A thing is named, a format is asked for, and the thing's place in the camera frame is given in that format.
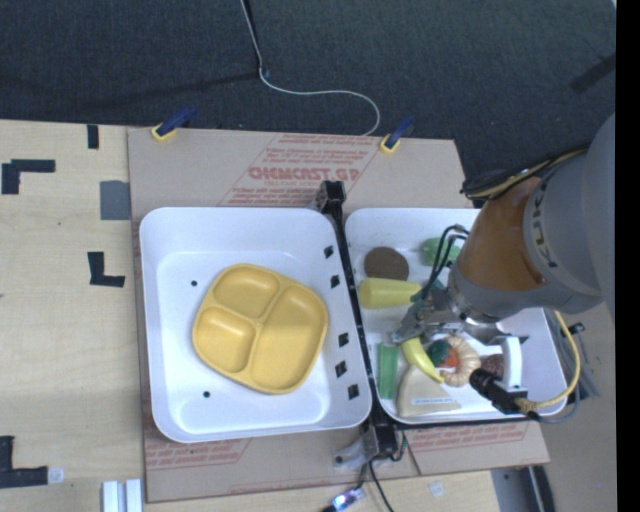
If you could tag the green flat toy stalk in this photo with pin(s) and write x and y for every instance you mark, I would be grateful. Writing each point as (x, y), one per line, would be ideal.
(387, 372)

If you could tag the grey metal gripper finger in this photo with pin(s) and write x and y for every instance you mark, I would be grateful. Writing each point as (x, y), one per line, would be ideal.
(407, 332)
(436, 332)

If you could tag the red and green strawberry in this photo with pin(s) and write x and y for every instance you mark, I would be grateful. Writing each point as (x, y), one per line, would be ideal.
(442, 354)

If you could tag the thin black rod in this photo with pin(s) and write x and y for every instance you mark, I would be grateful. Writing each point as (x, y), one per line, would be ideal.
(356, 300)

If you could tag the yellow toy corn cob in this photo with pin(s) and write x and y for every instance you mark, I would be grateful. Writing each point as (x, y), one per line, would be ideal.
(385, 293)

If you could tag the brown round biscuit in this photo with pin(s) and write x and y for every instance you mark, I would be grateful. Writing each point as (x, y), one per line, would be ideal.
(386, 264)

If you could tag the green toy pepper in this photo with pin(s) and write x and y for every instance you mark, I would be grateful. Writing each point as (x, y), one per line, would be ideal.
(431, 249)

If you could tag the yellow banana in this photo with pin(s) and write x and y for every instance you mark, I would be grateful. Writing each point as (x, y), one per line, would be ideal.
(419, 356)

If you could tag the brown cardboard board red print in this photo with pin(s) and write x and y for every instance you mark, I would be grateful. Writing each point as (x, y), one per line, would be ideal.
(210, 170)

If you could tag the black cylinder on white bracket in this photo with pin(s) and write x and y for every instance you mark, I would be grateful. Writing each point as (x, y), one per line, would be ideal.
(511, 365)

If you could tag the beige wedge toy slice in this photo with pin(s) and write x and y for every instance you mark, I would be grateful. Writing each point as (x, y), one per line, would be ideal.
(422, 397)

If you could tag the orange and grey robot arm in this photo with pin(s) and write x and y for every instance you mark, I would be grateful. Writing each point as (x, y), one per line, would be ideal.
(560, 235)

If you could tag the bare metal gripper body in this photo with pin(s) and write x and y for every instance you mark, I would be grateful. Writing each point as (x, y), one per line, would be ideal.
(440, 310)

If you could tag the white plastic tray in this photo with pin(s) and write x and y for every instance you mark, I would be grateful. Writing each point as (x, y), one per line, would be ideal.
(175, 325)
(537, 360)

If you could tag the yellow divided plate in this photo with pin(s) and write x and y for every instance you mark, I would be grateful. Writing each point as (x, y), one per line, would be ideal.
(260, 327)

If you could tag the beige curved toy croissant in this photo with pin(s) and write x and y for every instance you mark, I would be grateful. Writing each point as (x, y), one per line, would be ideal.
(470, 357)

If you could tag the brown toy doughnut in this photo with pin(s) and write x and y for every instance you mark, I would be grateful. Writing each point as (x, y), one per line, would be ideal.
(492, 364)

